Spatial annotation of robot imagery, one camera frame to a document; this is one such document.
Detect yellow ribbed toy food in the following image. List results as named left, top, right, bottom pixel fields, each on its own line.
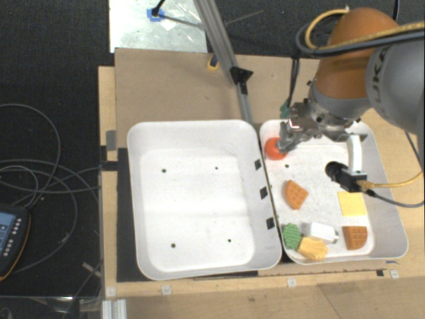
left=297, top=237, right=329, bottom=262

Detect white plastic tray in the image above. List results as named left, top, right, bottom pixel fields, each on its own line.
left=126, top=119, right=284, bottom=281
left=258, top=118, right=409, bottom=265

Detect yellow cheese slice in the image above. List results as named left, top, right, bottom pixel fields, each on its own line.
left=337, top=191, right=368, bottom=217

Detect brown cardboard board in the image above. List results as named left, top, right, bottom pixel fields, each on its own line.
left=114, top=47, right=412, bottom=278

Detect orange waffle wedge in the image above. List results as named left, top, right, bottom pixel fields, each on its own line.
left=284, top=179, right=309, bottom=211
left=341, top=225, right=369, bottom=251

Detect white plastic bottle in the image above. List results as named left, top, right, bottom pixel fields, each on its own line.
left=301, top=221, right=340, bottom=245

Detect black cylinder on white bracket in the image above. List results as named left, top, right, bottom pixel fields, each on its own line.
left=324, top=132, right=369, bottom=193

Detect green bumpy toy vegetable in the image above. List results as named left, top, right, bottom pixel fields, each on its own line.
left=282, top=223, right=303, bottom=250

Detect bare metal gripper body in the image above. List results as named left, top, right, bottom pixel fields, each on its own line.
left=287, top=101, right=348, bottom=143

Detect red toy tomato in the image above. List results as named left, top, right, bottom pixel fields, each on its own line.
left=264, top=137, right=289, bottom=161

